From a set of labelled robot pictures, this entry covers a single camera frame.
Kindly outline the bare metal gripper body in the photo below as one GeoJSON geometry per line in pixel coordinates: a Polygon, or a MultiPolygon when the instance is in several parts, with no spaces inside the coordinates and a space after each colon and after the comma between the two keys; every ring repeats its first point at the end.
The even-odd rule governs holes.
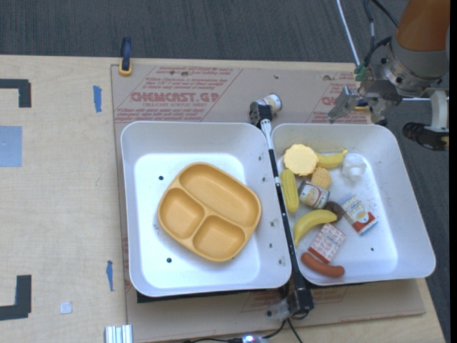
{"type": "Polygon", "coordinates": [[[366,71],[358,92],[365,100],[428,98],[442,77],[442,53],[390,53],[366,71]]]}

